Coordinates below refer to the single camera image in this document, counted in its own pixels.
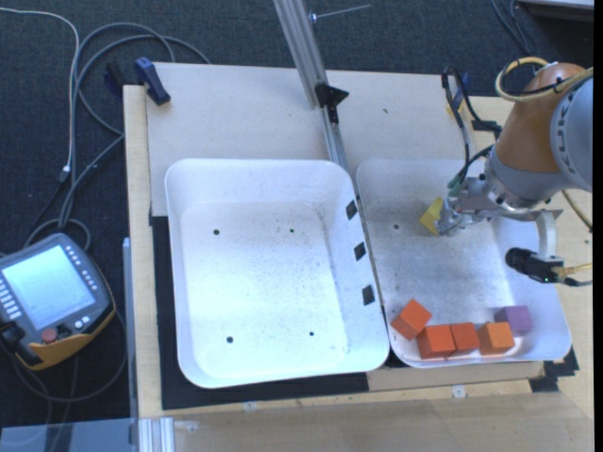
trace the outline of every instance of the black corner bracket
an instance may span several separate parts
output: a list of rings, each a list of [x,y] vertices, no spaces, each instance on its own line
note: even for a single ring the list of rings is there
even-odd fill
[[[559,392],[557,381],[559,377],[574,377],[579,370],[574,348],[570,347],[562,362],[545,362],[545,375],[538,379],[530,379],[533,392]]]
[[[327,107],[329,121],[333,124],[339,124],[337,106],[341,103],[341,101],[348,97],[350,93],[346,92],[345,90],[331,87],[324,82],[318,82],[314,87],[314,91],[317,94],[318,104],[320,107]]]

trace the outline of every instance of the screen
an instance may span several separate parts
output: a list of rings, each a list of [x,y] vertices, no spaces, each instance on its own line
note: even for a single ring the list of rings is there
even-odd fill
[[[60,246],[2,272],[38,330],[94,302],[94,296]]]

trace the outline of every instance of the tray hole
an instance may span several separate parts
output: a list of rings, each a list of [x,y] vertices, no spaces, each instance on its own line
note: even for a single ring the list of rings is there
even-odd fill
[[[362,289],[362,300],[365,306],[369,305],[375,300],[375,292],[373,291],[373,287],[371,285],[365,286]]]
[[[360,243],[356,248],[354,248],[354,254],[356,255],[356,261],[362,258],[365,254],[367,254],[367,248],[365,248],[365,243]]]
[[[346,206],[346,214],[348,215],[348,219],[352,219],[356,216],[358,212],[358,208],[356,207],[356,203],[354,201],[350,201],[350,204]]]

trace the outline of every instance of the orange block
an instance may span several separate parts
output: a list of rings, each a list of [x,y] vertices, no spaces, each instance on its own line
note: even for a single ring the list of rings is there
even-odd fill
[[[454,353],[456,346],[450,325],[425,327],[416,337],[421,358],[444,358]]]
[[[486,323],[478,329],[480,352],[482,355],[504,353],[515,345],[513,332],[508,321]]]
[[[390,324],[404,338],[412,340],[421,333],[431,317],[429,310],[415,299],[411,299]]]
[[[470,353],[480,347],[480,338],[473,323],[453,323],[450,330],[456,346],[455,354]]]

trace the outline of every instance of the black floor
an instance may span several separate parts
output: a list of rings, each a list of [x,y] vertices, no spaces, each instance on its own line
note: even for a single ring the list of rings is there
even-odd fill
[[[513,21],[512,0],[494,1],[513,34],[497,17],[491,0],[306,0],[306,5],[317,15],[370,5],[318,18],[318,46],[327,69],[439,74],[452,65],[469,74],[470,95],[495,95],[497,73],[518,57],[593,65],[592,23],[535,17],[523,8],[516,9]],[[0,7],[53,12],[71,21],[86,42],[78,67],[80,74],[86,70],[81,89],[110,129],[78,102],[75,175],[86,174],[67,208],[71,221],[65,231],[84,241],[82,225],[90,230],[89,253],[123,312],[127,199],[123,145],[116,140],[121,139],[122,109],[105,86],[104,73],[106,65],[114,63],[125,81],[137,83],[133,64],[138,57],[167,60],[170,55],[158,39],[144,38],[124,42],[87,64],[112,42],[149,36],[150,28],[195,46],[212,63],[293,67],[272,1],[0,0]],[[84,40],[104,25],[117,23],[146,28],[113,25]],[[61,216],[67,197],[69,181],[58,187],[58,176],[69,151],[74,38],[64,22],[49,16],[0,11],[0,29],[0,251],[9,254],[21,249],[38,225],[49,222],[36,238],[55,231],[53,219]],[[185,45],[171,42],[177,61],[203,62]],[[95,163],[111,144],[114,148]],[[90,163],[93,167],[86,170]],[[77,359],[39,373],[46,394],[54,397],[94,395],[110,383],[87,400],[54,400],[50,411],[50,402],[25,387],[10,358],[0,354],[0,427],[129,415],[127,376],[121,372],[112,381],[123,351],[122,328],[113,320]]]

